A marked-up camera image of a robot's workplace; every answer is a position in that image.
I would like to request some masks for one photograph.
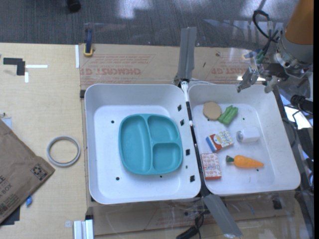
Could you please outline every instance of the light wood surface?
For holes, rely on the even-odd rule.
[[[81,145],[80,159],[55,173],[33,195],[29,207],[21,206],[20,221],[0,226],[0,238],[71,239],[67,221],[84,220],[87,211],[80,73],[75,65],[74,45],[0,43],[0,110],[12,118],[12,130],[38,156],[46,160],[46,147],[56,136],[70,135]],[[22,58],[26,64],[48,65],[29,69],[29,83],[16,75],[16,66],[4,65],[4,57]],[[65,162],[75,147],[60,142],[52,155]],[[309,238],[298,203],[292,215],[238,221],[244,238]],[[175,238],[187,228],[123,233],[96,238]],[[225,238],[216,224],[201,229],[203,238]]]

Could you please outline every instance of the blue object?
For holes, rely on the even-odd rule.
[[[29,206],[31,204],[31,202],[32,202],[32,196],[28,196],[26,201],[25,201],[26,206]]]
[[[119,150],[123,165],[142,175],[173,172],[183,158],[176,124],[166,116],[155,114],[136,114],[123,119]]]

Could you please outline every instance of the toy carrot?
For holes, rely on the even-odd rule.
[[[231,162],[233,162],[235,166],[246,167],[246,168],[264,166],[264,163],[249,157],[242,156],[242,155],[236,155],[234,158],[230,156],[226,156],[226,163],[231,163]]]

